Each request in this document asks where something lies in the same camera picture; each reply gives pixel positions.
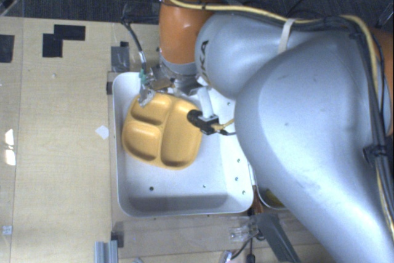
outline black tape mark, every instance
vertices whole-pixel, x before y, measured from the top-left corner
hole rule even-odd
[[[112,86],[113,86],[113,83],[107,81],[107,95],[112,95]]]
[[[71,40],[71,41],[85,41],[84,26],[80,25],[61,25],[55,24],[55,39],[58,40]]]
[[[63,57],[62,47],[63,41],[54,34],[42,35],[42,57]]]
[[[9,8],[12,4],[14,3],[14,0],[4,0],[2,2],[2,5],[4,6],[4,8]]]
[[[10,63],[14,53],[14,35],[0,34],[0,63]]]

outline white cable strap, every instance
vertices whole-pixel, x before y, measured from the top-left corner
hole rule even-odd
[[[290,18],[284,23],[282,35],[281,35],[281,41],[279,42],[279,46],[278,46],[278,54],[281,54],[287,50],[287,42],[289,41],[291,26],[295,21],[296,18]]]

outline yellow cable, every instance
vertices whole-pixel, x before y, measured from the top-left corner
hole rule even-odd
[[[268,18],[273,18],[282,22],[286,22],[288,19],[286,17],[282,17],[281,15],[274,14],[272,12],[263,10],[263,9],[258,9],[258,8],[253,8],[253,7],[248,7],[248,6],[234,6],[234,5],[222,5],[222,4],[189,4],[187,2],[183,2],[180,0],[170,0],[173,4],[179,7],[187,8],[187,9],[194,9],[194,10],[209,10],[209,11],[238,11],[238,12],[248,12],[251,14],[257,14],[257,15],[263,15]],[[377,85],[377,63],[376,63],[376,57],[374,53],[374,42],[373,38],[371,36],[371,32],[369,31],[368,27],[366,24],[360,19],[359,17],[353,16],[353,15],[341,15],[341,17],[355,22],[360,28],[361,31],[364,33],[367,43],[368,43],[368,48],[369,48],[369,55],[371,59],[371,64],[372,64],[372,79],[375,87],[375,93],[376,96],[379,97],[378,95],[378,85]],[[313,19],[313,20],[296,20],[294,23],[296,24],[303,24],[303,23],[310,23],[310,22],[316,22],[319,21],[319,19]]]
[[[386,224],[390,229],[390,234],[394,241],[394,222],[393,222],[393,218],[390,215],[390,212],[388,211],[387,201],[383,193],[382,179],[380,178],[380,174],[377,168],[376,168],[376,174],[377,174],[377,186],[379,188],[380,203],[382,205],[383,213],[385,215]]]
[[[221,131],[222,129],[225,129],[228,125],[233,123],[234,123],[234,119],[232,118],[231,120],[229,120],[227,123],[224,124],[212,124],[211,128],[213,128],[215,132],[217,132],[217,131]]]

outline metal bracket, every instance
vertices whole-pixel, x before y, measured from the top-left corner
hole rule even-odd
[[[94,263],[118,263],[118,241],[96,242],[94,245]]]
[[[280,262],[301,263],[276,214],[262,213],[253,216],[276,258]]]

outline clear acrylic panel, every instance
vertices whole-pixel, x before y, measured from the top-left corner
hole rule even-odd
[[[18,162],[25,0],[0,0],[0,263],[10,261]]]

